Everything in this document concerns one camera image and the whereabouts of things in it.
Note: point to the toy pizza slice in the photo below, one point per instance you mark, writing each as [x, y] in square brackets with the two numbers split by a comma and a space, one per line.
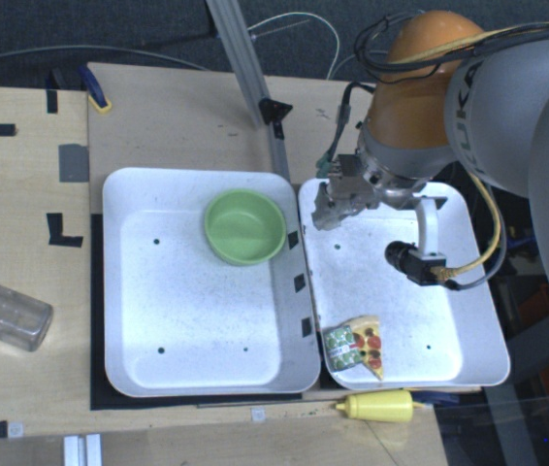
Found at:
[370, 345]

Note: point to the green bowl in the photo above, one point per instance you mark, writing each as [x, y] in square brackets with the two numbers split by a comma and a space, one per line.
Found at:
[245, 228]

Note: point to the black cylinder on white bracket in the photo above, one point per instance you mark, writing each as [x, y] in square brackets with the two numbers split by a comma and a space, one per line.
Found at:
[412, 260]

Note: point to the clear plastic bottle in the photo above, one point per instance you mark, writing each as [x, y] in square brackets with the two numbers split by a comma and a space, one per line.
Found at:
[3, 311]

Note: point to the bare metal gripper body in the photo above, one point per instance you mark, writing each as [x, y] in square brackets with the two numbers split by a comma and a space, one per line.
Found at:
[354, 182]

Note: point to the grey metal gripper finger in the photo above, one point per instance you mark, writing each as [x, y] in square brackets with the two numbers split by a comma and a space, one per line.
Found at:
[322, 214]
[347, 214]

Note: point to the yellow squeeze bottle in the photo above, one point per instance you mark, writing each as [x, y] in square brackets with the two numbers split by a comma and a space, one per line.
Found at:
[381, 406]

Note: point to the pale wood board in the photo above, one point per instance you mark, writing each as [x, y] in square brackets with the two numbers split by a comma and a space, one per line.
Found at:
[182, 114]

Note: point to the white plastic tray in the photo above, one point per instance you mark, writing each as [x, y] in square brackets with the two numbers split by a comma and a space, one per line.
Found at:
[400, 333]
[197, 309]

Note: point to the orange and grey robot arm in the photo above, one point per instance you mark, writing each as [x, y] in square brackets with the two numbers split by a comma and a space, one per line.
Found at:
[415, 95]

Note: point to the green and white packet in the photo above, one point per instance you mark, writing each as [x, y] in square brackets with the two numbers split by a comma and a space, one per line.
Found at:
[340, 350]

